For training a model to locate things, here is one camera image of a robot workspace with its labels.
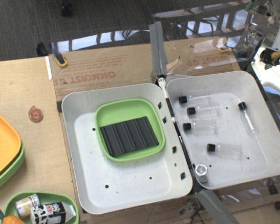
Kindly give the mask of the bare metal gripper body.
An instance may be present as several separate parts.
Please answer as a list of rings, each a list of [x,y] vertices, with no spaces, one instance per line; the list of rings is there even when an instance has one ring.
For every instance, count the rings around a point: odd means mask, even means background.
[[[245,10],[252,14],[249,31],[265,39],[277,38],[280,35],[280,13],[269,4],[247,5]]]

